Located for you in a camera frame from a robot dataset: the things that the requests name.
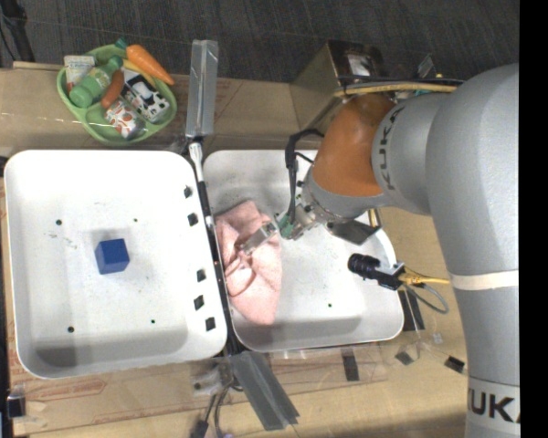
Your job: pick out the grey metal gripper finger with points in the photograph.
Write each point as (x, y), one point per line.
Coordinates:
(266, 234)

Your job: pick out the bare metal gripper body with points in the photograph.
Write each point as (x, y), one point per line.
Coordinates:
(308, 219)

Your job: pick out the pink cloth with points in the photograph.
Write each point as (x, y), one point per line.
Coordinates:
(256, 285)

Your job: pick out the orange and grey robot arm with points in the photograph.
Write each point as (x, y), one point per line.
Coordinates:
(475, 153)

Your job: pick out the white plastic tray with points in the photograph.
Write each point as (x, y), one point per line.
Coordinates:
(119, 185)
(319, 290)

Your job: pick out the blue cube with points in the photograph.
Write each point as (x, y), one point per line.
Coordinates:
(112, 256)

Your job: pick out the black and white cow carton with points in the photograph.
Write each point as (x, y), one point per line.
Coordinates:
(148, 98)

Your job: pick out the white can with red print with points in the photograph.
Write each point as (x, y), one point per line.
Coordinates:
(124, 120)

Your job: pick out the yellow banana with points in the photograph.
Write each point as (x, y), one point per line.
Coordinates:
(139, 73)

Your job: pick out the orange carrot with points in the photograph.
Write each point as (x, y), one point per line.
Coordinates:
(148, 64)

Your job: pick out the brown sausage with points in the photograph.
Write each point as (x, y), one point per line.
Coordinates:
(113, 88)

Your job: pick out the green divided plate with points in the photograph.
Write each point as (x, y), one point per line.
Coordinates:
(75, 110)

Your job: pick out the green plastic bottle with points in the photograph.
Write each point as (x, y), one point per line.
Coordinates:
(89, 87)

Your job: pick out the white packet with orange print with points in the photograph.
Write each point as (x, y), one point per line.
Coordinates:
(76, 70)

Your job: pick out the brown cardboard board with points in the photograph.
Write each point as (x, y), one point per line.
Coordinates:
(32, 107)

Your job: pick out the black cylinder on white bracket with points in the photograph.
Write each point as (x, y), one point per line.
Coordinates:
(367, 266)

